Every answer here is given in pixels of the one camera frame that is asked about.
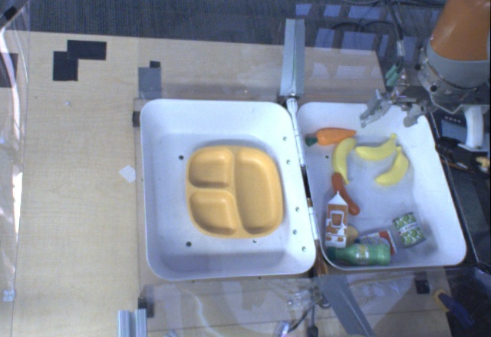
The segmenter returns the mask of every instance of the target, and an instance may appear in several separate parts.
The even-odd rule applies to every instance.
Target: toy banana
[[[377,161],[389,157],[396,150],[396,134],[391,134],[388,141],[377,147],[358,146],[354,149],[364,160]]]
[[[396,147],[396,152],[397,154],[392,167],[375,179],[381,186],[392,186],[399,183],[400,179],[402,179],[407,172],[409,160],[403,154],[402,147]]]
[[[354,146],[356,146],[356,140],[353,137],[349,137],[339,142],[332,154],[332,168],[334,169],[334,172],[338,172],[343,176],[346,184],[349,183],[346,159],[348,158],[350,151],[354,149]]]

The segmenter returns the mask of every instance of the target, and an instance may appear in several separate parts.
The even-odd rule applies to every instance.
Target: black tape mark
[[[78,81],[78,60],[69,58],[66,51],[53,53],[53,81]]]
[[[11,76],[17,78],[17,61],[17,53],[0,54],[0,88],[12,88]]]
[[[133,121],[133,128],[138,128],[140,126],[140,112],[133,111],[131,120]]]
[[[106,42],[68,40],[68,58],[72,60],[106,60]]]
[[[17,14],[17,12],[18,12],[18,9],[16,7],[12,6],[9,9],[7,9],[7,11],[5,11],[3,13],[3,15],[9,21],[10,19],[12,19]]]

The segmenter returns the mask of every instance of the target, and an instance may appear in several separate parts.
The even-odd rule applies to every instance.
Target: toy bottle
[[[386,244],[352,244],[346,248],[328,248],[330,260],[343,260],[351,265],[386,266],[390,262],[390,247]]]

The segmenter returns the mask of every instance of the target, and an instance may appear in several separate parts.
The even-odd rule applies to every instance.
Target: wooden table
[[[69,39],[105,41],[106,60],[79,60],[78,81],[53,81],[53,52],[66,51]],[[375,56],[355,53],[307,48],[305,89],[311,99],[365,102],[381,87]],[[137,73],[150,61],[161,63],[165,97],[267,100],[278,90],[282,47],[31,33],[15,337],[116,335],[118,310],[136,309],[137,186],[120,170],[135,167],[131,118],[138,97]],[[429,278],[445,283],[440,271]],[[184,294],[179,285],[162,282],[160,295],[173,306],[166,319],[181,316],[192,321],[182,322],[179,336],[213,335],[194,329],[207,322],[217,322],[215,330],[222,335],[261,335],[261,330],[271,335],[278,321],[275,309],[282,309],[285,301],[278,296],[275,302],[260,292],[273,291],[277,282],[263,279],[259,288],[243,292],[224,292],[224,285],[216,284],[200,286],[201,297],[207,299],[197,302],[196,292]],[[213,307],[220,297],[230,314]],[[233,297],[240,298],[237,309],[230,305]],[[380,332],[391,330],[394,323],[401,331],[404,325],[414,330],[409,325],[417,318],[426,334],[449,335],[443,312],[429,296],[423,304],[420,300],[412,288],[396,304],[392,318],[384,317],[387,309],[367,317],[383,318],[377,324]],[[261,311],[271,311],[272,316],[269,322],[264,317],[248,327],[232,325],[230,319],[240,320],[237,313],[247,308],[264,308]],[[319,317],[319,328],[344,335],[331,310]],[[200,319],[201,324],[193,325]]]

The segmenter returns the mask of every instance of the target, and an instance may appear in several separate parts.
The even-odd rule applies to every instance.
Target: toy can
[[[414,213],[406,213],[395,218],[392,222],[397,229],[397,234],[403,241],[404,247],[416,246],[426,239]]]

